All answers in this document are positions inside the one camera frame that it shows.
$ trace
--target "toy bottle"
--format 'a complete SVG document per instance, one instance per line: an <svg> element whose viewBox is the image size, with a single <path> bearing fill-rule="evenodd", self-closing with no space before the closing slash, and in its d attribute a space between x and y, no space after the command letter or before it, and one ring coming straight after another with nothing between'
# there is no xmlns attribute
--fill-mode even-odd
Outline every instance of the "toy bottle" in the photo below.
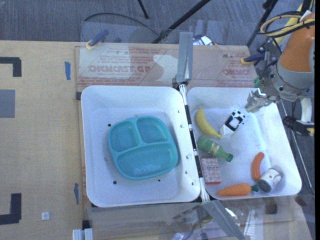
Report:
<svg viewBox="0 0 320 240"><path fill-rule="evenodd" d="M221 146L205 136L200 136L196 144L199 149L206 151L217 158L224 158L228 162L231 162L234 158L232 154L225 152Z"/></svg>

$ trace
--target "gray carpet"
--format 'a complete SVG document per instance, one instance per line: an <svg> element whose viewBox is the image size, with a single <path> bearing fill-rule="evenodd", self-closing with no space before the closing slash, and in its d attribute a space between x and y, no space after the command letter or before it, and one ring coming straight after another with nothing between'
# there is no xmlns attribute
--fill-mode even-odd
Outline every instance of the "gray carpet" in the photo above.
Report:
<svg viewBox="0 0 320 240"><path fill-rule="evenodd" d="M160 30L171 26L199 1L142 0L149 15L149 19L146 19L137 0L0 0L0 40L87 41L92 33L86 30L96 23L140 28L142 23L159 33ZM246 45L265 12L262 8L265 1L212 0L179 25L177 30L192 31L195 35L207 35L221 45ZM302 2L303 0L279 0L270 16L295 11ZM113 15L97 15L84 22L87 17L97 13ZM134 20L115 14L129 16ZM144 27L144 29L144 37L139 40L140 42L151 42L157 37L149 28ZM123 31L117 34L115 30L112 34L113 38L121 36L123 42L137 41L132 35L126 36ZM251 53L255 54L256 49L264 41L265 37L257 36L249 47ZM291 113L291 106L288 104L286 107ZM297 164L303 168L289 131L288 138L292 142ZM303 169L300 172L303 179L301 193L310 194L315 190L315 140L311 137L296 136L296 138L308 171L308 176Z"/></svg>

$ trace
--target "blue divided plate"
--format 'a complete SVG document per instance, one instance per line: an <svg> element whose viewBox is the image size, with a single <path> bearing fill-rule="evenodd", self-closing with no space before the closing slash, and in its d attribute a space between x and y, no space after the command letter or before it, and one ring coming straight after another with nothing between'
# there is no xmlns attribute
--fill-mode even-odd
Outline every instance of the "blue divided plate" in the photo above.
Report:
<svg viewBox="0 0 320 240"><path fill-rule="evenodd" d="M162 175L178 162L177 146L168 127L154 116L115 123L110 128L108 143L116 168L130 180Z"/></svg>

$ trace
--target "small carton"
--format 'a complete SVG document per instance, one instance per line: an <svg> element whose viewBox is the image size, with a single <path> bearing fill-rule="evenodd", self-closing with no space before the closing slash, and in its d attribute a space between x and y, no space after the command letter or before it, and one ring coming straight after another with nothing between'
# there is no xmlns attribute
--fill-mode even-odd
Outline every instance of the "small carton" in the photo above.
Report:
<svg viewBox="0 0 320 240"><path fill-rule="evenodd" d="M201 158L201 167L206 184L219 184L221 183L220 169L218 160L215 157Z"/></svg>

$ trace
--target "small white label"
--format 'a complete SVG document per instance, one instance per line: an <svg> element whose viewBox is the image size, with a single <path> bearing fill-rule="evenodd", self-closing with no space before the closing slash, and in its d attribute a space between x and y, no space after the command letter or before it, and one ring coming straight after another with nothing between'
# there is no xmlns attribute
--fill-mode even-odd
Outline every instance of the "small white label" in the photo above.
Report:
<svg viewBox="0 0 320 240"><path fill-rule="evenodd" d="M50 220L50 212L47 211L47 212L42 212L41 213L41 218L43 221L47 221L47 220Z"/></svg>

